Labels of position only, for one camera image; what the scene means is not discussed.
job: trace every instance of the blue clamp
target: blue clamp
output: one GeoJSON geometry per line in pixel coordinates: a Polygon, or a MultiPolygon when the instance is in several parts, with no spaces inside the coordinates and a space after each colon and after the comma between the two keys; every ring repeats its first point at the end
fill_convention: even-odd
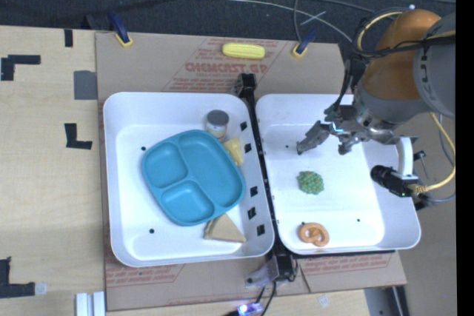
{"type": "Polygon", "coordinates": [[[292,50],[292,54],[293,56],[295,56],[296,58],[301,58],[302,56],[304,56],[304,54],[306,53],[307,51],[307,46],[310,42],[312,42],[314,40],[314,38],[316,37],[316,29],[312,29],[310,30],[310,32],[303,38],[303,41],[301,41],[299,44],[297,44],[293,50],[292,50]]]}
{"type": "Polygon", "coordinates": [[[120,16],[110,11],[107,13],[107,17],[109,18],[109,21],[116,32],[116,38],[120,45],[122,47],[129,47],[131,44],[133,44],[133,40],[130,36],[128,36],[127,29],[125,28],[120,16]]]}

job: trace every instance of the toy donut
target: toy donut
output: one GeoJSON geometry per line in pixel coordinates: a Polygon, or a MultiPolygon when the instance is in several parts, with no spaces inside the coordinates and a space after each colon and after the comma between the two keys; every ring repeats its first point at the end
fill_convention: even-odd
{"type": "Polygon", "coordinates": [[[329,233],[319,223],[303,223],[299,227],[298,236],[302,241],[310,242],[320,247],[329,242],[329,233]]]}

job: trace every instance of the yellow clip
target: yellow clip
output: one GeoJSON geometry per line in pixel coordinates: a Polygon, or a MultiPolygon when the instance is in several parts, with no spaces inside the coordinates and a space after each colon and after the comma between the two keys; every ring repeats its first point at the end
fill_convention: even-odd
{"type": "Polygon", "coordinates": [[[262,59],[265,57],[265,48],[256,44],[227,42],[222,45],[222,52],[226,56],[236,58],[262,59]]]}
{"type": "Polygon", "coordinates": [[[304,56],[304,54],[306,53],[306,51],[308,50],[308,48],[305,47],[301,53],[298,53],[296,51],[296,49],[298,49],[299,45],[300,44],[296,44],[295,47],[293,48],[293,50],[291,51],[291,54],[293,55],[293,57],[302,58],[304,56]]]}
{"type": "Polygon", "coordinates": [[[129,39],[128,42],[123,42],[117,33],[116,33],[116,38],[117,38],[117,41],[120,43],[120,45],[124,47],[125,49],[127,49],[131,44],[133,44],[133,40],[130,36],[128,36],[128,39],[129,39]]]}

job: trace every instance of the white tray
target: white tray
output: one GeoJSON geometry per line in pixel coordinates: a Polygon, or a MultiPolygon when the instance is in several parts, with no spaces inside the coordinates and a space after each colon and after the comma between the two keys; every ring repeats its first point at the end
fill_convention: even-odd
{"type": "MultiPolygon", "coordinates": [[[[256,105],[264,159],[281,242],[300,255],[408,249],[421,236],[411,198],[399,198],[370,178],[376,164],[397,167],[394,146],[374,141],[356,144],[346,155],[338,154],[338,139],[330,136],[322,145],[302,155],[296,142],[337,95],[265,95],[256,105]],[[322,176],[324,191],[302,192],[296,177],[300,171],[322,176]],[[301,223],[326,227],[329,243],[317,247],[301,241],[301,223]]],[[[352,101],[344,97],[345,104],[352,101]]]]}
{"type": "Polygon", "coordinates": [[[110,239],[114,255],[128,266],[155,266],[257,257],[275,235],[244,102],[228,94],[116,93],[104,104],[104,134],[110,239]],[[227,137],[250,144],[239,167],[246,191],[228,215],[246,243],[203,239],[205,223],[179,226],[163,213],[142,173],[142,150],[180,132],[204,129],[211,110],[229,114],[227,137]]]}

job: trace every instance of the blue divided plate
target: blue divided plate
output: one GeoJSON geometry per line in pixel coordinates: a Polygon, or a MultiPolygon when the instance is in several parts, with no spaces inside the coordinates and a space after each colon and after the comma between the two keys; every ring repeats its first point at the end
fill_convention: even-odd
{"type": "Polygon", "coordinates": [[[212,220],[244,196],[240,170],[217,138],[204,130],[157,143],[145,153],[141,171],[164,213],[183,226],[212,220]]]}

